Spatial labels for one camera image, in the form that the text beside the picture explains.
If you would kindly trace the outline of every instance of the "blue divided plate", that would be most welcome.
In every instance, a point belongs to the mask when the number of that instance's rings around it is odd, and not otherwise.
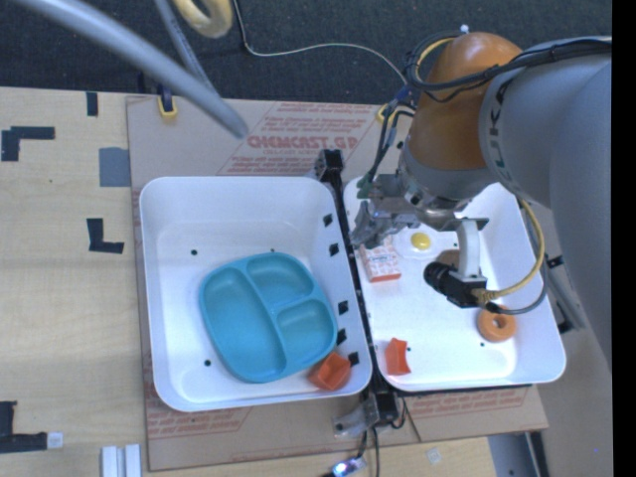
[[[225,366],[266,383],[324,359],[338,332],[322,289],[295,257],[268,252],[219,267],[201,284],[206,329]]]

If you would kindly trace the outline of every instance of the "white plastic tray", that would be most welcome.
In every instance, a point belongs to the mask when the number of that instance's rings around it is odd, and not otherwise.
[[[139,208],[153,377],[169,406],[198,411],[350,396],[367,385],[371,356],[325,186],[304,177],[165,177],[144,187]],[[330,301],[346,334],[336,350],[359,361],[343,388],[318,389],[308,370],[243,382],[216,354],[199,310],[201,281],[221,265],[272,249],[299,259]],[[343,302],[348,310],[341,314]]]
[[[351,229],[360,207],[357,182],[352,180],[345,189]],[[481,267],[489,289],[510,286],[532,268],[535,259],[517,202],[500,184],[488,187],[458,216],[490,220],[480,232]],[[417,232],[430,237],[428,250],[411,245],[410,237]],[[512,339],[490,343],[477,330],[478,308],[451,304],[423,280],[431,261],[457,248],[456,233],[422,225],[401,231],[393,244],[400,279],[371,283],[358,252],[356,260],[380,371],[395,388],[414,393],[505,387],[551,382],[561,375],[565,352],[547,298],[533,311],[518,315]],[[524,307],[538,297],[542,284],[537,275],[527,287],[501,300],[511,309]],[[411,373],[387,374],[385,348],[391,338],[407,341]]]

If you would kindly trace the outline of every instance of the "wooden surface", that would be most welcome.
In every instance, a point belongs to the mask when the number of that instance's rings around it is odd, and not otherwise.
[[[0,400],[16,433],[61,431],[62,449],[0,454],[0,475],[99,475],[105,445],[140,444],[144,393],[131,193],[99,185],[98,152],[127,148],[125,95],[0,88],[0,129],[54,126],[0,162]],[[122,254],[92,252],[86,219]],[[319,476],[343,454],[158,472],[162,476]],[[367,454],[374,475],[375,454]],[[495,476],[486,438],[381,449],[381,475]]]

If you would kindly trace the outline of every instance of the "orange block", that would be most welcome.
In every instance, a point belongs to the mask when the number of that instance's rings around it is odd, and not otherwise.
[[[335,391],[342,387],[351,376],[351,362],[336,352],[331,352],[309,373],[309,382],[320,389]]]
[[[410,367],[406,361],[406,341],[392,338],[385,349],[387,373],[389,375],[407,375]]]

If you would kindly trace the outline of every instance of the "orange ring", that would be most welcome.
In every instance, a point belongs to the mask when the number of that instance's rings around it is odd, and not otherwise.
[[[512,338],[517,332],[517,320],[513,315],[493,313],[482,309],[477,318],[479,333],[493,343],[501,343]]]

